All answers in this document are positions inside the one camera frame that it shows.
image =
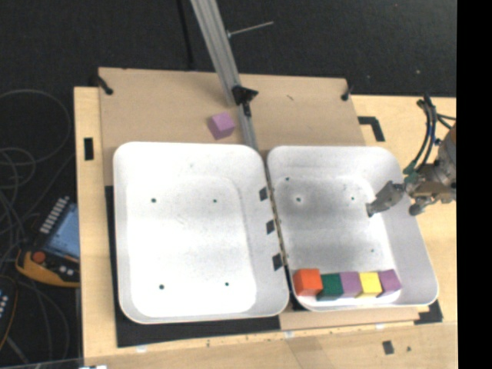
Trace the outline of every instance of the purple block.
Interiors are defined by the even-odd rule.
[[[208,129],[215,139],[228,137],[234,131],[236,125],[227,112],[222,112],[208,119]]]
[[[381,282],[381,287],[383,292],[378,295],[378,297],[384,297],[385,295],[393,294],[395,291],[401,289],[400,279],[398,279],[397,273],[394,269],[389,269],[387,271],[378,272],[379,281]]]
[[[359,272],[341,272],[341,285],[344,289],[342,298],[355,298],[362,292],[361,278]]]

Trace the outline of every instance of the red block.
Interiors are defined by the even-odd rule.
[[[323,290],[319,269],[299,269],[294,274],[294,289],[297,295],[317,295]]]

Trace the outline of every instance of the black clamp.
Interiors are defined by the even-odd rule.
[[[232,95],[234,96],[236,105],[243,105],[244,114],[249,118],[251,117],[251,108],[249,103],[257,96],[257,94],[258,92],[256,90],[243,88],[240,85],[236,85],[232,88]]]

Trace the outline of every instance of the cube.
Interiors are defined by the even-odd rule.
[[[215,139],[221,139],[231,135],[236,124],[227,112],[222,112],[208,119],[207,126]]]
[[[383,292],[377,272],[361,272],[359,277],[361,278],[362,293],[357,298],[377,297]]]
[[[378,272],[379,281],[383,292],[379,297],[385,297],[386,295],[393,294],[401,289],[400,279],[398,279],[397,273],[394,269],[388,269],[387,271]]]
[[[295,293],[299,296],[315,296],[323,290],[319,269],[299,269],[293,276]]]
[[[341,285],[344,289],[343,298],[355,298],[362,292],[359,272],[349,271],[340,273]]]
[[[317,301],[334,301],[344,293],[340,274],[323,274],[321,281],[323,290],[316,296]]]

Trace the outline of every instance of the white tray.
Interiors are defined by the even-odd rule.
[[[317,301],[297,296],[311,311],[381,305],[426,305],[437,280],[408,196],[367,216],[366,203],[387,181],[402,183],[396,158],[383,148],[281,146],[268,155],[281,234],[291,277],[297,269],[323,273],[393,268],[400,291],[381,298]]]
[[[288,302],[261,156],[243,145],[131,142],[114,156],[121,309],[162,324],[279,314]]]

